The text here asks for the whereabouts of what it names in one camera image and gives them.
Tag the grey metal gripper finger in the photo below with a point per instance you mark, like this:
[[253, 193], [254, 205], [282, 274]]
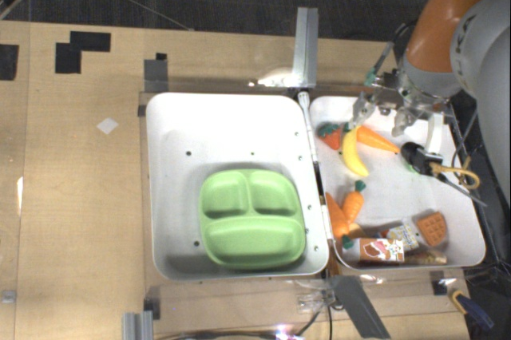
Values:
[[362, 109], [400, 123]]

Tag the clear snack packet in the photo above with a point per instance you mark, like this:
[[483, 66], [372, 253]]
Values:
[[425, 258]]

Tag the yellow banana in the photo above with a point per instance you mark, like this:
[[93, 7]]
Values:
[[352, 156]]

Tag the green divided plate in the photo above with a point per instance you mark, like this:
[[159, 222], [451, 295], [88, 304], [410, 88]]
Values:
[[251, 238]]

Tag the red strawberry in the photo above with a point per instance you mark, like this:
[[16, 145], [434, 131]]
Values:
[[332, 137]]

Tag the white plastic tray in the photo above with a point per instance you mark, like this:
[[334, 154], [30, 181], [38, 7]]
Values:
[[399, 194], [223, 123]]

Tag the small green round thing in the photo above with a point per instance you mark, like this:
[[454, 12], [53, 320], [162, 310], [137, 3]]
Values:
[[410, 167]]

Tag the small white and blue carton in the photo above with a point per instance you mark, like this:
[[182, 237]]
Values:
[[404, 236]]

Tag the orange carrot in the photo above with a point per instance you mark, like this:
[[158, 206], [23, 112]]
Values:
[[336, 216], [353, 204], [375, 139]]

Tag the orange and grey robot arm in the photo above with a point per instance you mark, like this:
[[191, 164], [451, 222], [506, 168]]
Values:
[[471, 51]]

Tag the brown and white carton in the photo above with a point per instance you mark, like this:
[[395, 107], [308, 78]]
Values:
[[379, 250]]

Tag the brown waffle biscuit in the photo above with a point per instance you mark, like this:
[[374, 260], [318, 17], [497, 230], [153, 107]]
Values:
[[432, 228]]

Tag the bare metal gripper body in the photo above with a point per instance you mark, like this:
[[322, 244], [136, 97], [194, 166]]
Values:
[[389, 91]]

